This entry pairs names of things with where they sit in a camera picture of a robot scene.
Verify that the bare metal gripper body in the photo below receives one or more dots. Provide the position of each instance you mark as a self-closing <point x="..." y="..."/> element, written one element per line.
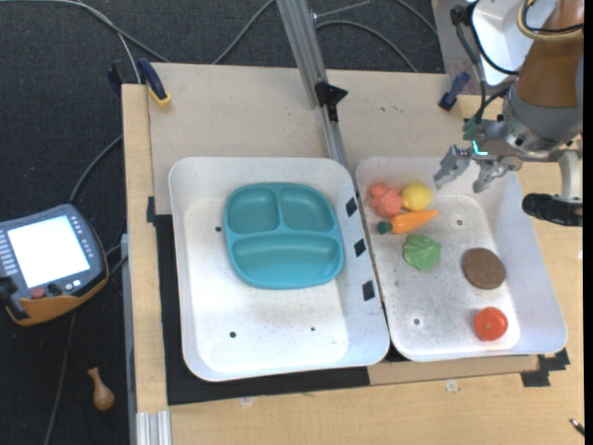
<point x="526" y="145"/>

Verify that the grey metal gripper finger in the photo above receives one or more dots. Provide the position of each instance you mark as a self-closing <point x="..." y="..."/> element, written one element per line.
<point x="451" y="165"/>
<point x="492" y="170"/>

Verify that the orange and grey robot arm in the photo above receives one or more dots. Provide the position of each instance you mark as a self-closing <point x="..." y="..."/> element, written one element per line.
<point x="549" y="72"/>

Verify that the yellow lemon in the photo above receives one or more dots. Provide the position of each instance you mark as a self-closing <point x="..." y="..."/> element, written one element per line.
<point x="416" y="196"/>

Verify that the orange carrot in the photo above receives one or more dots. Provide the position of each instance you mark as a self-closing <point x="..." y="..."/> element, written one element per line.
<point x="412" y="220"/>

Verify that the pink-orange toy figure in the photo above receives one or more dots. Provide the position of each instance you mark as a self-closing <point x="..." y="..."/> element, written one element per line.
<point x="385" y="201"/>

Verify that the green lettuce leaf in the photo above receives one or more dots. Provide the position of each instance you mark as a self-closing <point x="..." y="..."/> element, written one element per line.
<point x="421" y="252"/>

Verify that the brown round biscuit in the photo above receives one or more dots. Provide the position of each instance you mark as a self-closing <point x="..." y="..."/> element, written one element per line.
<point x="483" y="268"/>

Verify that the white plastic tray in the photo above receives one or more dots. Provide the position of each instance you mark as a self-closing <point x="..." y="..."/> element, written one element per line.
<point x="278" y="327"/>
<point x="440" y="308"/>

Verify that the red tomato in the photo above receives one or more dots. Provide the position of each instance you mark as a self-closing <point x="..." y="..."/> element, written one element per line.
<point x="490" y="324"/>

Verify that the teal divided plate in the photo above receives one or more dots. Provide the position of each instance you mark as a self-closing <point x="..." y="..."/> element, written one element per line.
<point x="282" y="253"/>

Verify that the pale flat board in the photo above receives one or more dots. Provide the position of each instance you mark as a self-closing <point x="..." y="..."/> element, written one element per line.
<point x="241" y="118"/>

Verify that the black pen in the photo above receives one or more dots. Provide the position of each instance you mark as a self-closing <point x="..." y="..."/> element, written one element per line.
<point x="577" y="426"/>

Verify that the brown toy drumstick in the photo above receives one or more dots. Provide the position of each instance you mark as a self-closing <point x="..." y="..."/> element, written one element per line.
<point x="103" y="394"/>

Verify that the black cylinder on white bracket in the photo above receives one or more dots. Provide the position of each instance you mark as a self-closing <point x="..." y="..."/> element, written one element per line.
<point x="551" y="209"/>

